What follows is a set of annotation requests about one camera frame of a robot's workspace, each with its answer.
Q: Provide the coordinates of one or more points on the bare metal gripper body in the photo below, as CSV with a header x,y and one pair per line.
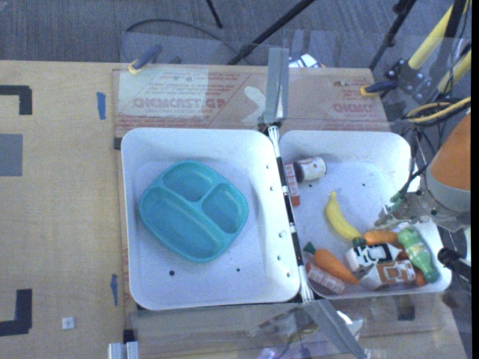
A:
x,y
411,206

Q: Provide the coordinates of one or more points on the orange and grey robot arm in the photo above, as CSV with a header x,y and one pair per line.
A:
x,y
451,155

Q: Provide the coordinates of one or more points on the orange carrot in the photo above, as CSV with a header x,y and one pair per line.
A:
x,y
379,236
331,264

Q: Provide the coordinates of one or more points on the green bottle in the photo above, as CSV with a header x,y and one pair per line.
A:
x,y
419,254

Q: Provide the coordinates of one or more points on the black and white carton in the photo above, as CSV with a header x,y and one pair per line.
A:
x,y
370,254

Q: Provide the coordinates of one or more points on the orange and white carton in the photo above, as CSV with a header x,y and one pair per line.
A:
x,y
393,273

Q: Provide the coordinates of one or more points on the white plastic tray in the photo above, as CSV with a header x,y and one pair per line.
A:
x,y
359,152
209,290

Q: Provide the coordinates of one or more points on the yellow banana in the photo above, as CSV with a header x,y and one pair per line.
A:
x,y
337,217

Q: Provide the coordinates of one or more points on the white and orange can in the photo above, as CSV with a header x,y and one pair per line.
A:
x,y
312,168

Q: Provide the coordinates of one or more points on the red and white carton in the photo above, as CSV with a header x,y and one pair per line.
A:
x,y
292,180

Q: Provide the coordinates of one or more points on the brown cardboard board, red print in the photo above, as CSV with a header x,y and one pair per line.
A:
x,y
232,99

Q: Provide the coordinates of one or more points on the blue divided plate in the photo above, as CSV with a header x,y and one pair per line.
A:
x,y
187,215

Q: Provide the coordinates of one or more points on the black cylinder on white bracket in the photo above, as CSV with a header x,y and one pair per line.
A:
x,y
453,259

